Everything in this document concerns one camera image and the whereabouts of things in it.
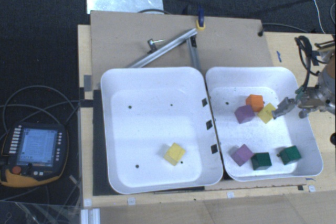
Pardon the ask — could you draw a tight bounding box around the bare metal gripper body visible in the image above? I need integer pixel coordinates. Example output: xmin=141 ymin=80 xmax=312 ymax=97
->
xmin=295 ymin=83 xmax=336 ymax=114

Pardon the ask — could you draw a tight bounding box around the yellow cube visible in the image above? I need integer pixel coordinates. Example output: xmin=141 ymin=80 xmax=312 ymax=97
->
xmin=163 ymin=142 xmax=186 ymax=166
xmin=257 ymin=102 xmax=277 ymax=124

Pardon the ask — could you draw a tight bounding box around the orange cube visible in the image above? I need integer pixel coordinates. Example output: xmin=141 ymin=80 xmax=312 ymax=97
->
xmin=245 ymin=94 xmax=264 ymax=113

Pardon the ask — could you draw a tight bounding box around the white plastic tray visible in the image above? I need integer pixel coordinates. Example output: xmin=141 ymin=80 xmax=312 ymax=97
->
xmin=100 ymin=66 xmax=224 ymax=195
xmin=205 ymin=66 xmax=324 ymax=183

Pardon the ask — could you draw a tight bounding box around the purple cube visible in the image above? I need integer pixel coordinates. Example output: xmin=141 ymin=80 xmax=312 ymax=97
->
xmin=234 ymin=104 xmax=256 ymax=124
xmin=230 ymin=143 xmax=255 ymax=167

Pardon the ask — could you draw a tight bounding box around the dark green cube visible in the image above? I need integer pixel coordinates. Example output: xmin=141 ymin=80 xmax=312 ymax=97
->
xmin=278 ymin=145 xmax=302 ymax=166
xmin=250 ymin=152 xmax=272 ymax=171

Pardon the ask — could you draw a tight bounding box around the brown cardboard board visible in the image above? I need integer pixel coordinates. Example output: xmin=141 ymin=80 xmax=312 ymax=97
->
xmin=90 ymin=10 xmax=308 ymax=195

